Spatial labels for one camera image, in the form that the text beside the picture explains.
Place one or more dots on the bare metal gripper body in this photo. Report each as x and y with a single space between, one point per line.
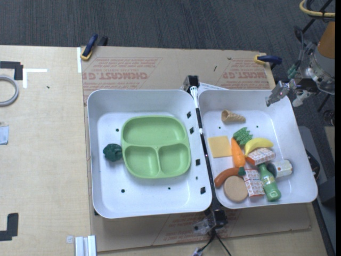
309 85

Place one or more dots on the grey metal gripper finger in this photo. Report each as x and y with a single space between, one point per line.
278 92
300 99

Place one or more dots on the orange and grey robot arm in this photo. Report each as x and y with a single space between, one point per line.
327 44

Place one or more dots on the tan ice cream cone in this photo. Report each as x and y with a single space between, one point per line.
231 117

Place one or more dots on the yellow banana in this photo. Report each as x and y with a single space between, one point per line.
259 143

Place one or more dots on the green pea pods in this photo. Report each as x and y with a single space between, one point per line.
242 136

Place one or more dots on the orange and white carton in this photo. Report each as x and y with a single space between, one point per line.
251 174
255 188
261 156

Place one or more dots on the white paper sheet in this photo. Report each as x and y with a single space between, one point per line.
210 86

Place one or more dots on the orange carrot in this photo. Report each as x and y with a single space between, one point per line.
237 155

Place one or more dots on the yellow cheese slice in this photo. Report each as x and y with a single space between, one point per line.
219 147

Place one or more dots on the white plastic tray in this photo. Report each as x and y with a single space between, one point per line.
149 196
293 185

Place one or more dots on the thin black and white rod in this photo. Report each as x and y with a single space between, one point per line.
203 140

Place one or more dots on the green bottle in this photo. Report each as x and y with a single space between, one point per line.
270 185

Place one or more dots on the orange sausage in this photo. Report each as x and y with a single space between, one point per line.
225 175

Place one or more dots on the tan round biscuit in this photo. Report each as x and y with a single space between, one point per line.
235 189

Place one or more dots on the brown cardboard board red print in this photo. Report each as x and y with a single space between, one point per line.
165 71

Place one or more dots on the green divided plate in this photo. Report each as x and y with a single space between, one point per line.
154 132

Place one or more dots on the green broccoli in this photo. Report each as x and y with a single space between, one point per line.
112 152

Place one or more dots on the white tape roll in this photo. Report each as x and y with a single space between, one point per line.
16 91

